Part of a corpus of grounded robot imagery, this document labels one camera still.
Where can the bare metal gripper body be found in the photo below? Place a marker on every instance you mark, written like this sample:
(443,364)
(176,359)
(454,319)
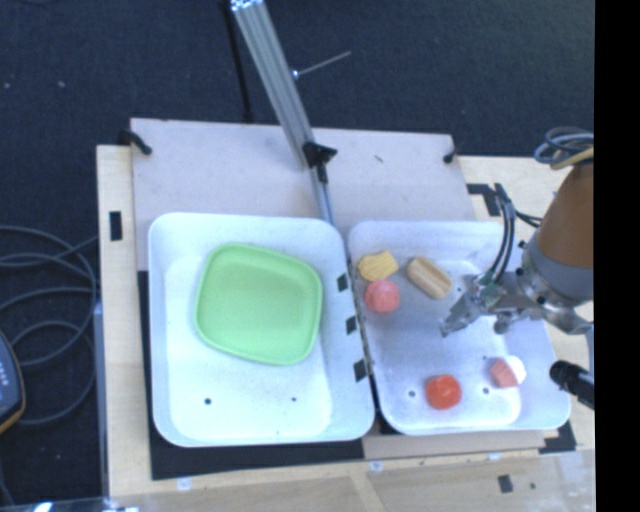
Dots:
(510,302)

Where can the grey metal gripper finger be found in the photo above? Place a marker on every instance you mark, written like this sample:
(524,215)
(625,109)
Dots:
(459,304)
(450,327)

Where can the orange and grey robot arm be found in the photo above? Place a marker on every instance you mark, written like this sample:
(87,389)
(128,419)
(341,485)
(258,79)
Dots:
(570,225)

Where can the white plastic tray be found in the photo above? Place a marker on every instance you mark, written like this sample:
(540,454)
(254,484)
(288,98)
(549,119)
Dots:
(440,345)
(250,400)

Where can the tan toy bread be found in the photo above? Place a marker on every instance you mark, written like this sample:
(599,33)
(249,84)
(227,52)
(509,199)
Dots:
(429,278)

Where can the red orange round toy food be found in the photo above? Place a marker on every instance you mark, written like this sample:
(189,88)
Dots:
(443,392)

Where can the pink and white toy food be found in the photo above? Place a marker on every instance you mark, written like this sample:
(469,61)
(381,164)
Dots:
(505,372)

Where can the pink round toy food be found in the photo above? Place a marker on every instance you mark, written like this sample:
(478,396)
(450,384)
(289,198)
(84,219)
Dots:
(382,296)

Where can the yellow toy biscuit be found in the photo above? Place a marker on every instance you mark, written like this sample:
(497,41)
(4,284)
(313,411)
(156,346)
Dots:
(377,266)

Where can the thin rod between trays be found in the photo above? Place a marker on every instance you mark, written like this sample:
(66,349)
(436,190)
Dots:
(326,205)

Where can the green plate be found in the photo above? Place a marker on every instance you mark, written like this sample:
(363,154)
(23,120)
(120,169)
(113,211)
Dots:
(257,305)

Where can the pale flat board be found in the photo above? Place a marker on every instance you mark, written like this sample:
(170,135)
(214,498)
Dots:
(225,170)

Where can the black cylinder on white bracket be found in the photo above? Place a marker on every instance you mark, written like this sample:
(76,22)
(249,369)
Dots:
(570,376)

